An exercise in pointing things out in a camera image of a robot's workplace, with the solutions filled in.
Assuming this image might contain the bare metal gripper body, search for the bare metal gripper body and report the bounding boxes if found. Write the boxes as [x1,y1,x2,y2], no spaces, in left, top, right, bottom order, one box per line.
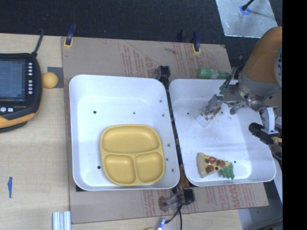
[222,83,265,112]

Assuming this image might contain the white carton with orange print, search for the white carton with orange print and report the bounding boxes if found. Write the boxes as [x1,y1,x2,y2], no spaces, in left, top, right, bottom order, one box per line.
[195,106,222,128]

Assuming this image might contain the green bottle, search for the green bottle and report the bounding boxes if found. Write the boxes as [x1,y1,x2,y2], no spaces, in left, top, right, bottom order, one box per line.
[197,67,231,80]

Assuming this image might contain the white plastic tray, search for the white plastic tray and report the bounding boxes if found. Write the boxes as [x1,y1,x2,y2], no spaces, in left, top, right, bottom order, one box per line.
[168,78,277,187]
[69,74,181,192]

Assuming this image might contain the thin black rod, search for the thin black rod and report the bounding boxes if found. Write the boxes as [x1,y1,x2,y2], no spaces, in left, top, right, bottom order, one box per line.
[164,80,186,187]

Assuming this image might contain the toy pizza slice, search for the toy pizza slice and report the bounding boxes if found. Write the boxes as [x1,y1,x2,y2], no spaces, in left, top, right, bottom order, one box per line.
[196,152,234,179]

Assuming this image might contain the green toy grapes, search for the green toy grapes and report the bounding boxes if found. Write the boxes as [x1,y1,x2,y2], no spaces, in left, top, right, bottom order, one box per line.
[218,163,236,180]

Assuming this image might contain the yellow divided plate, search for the yellow divided plate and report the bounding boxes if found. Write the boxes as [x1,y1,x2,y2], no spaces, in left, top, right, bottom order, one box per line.
[99,124,166,186]

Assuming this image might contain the brown cardboard board red print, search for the brown cardboard board red print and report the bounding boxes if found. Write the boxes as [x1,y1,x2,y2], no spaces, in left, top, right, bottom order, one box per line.
[61,36,270,224]

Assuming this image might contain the yellow round fruit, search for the yellow round fruit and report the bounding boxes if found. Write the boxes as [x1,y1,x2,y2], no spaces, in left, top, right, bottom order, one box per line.
[42,71,59,89]

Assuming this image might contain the black cylinder on white bracket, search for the black cylinder on white bracket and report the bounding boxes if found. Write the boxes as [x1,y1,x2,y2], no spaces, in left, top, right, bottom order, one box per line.
[248,106,283,146]

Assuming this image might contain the black block with thin wires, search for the black block with thin wires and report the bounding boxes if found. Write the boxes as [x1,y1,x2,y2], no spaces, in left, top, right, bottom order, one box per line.
[154,65,171,81]
[183,188,196,205]

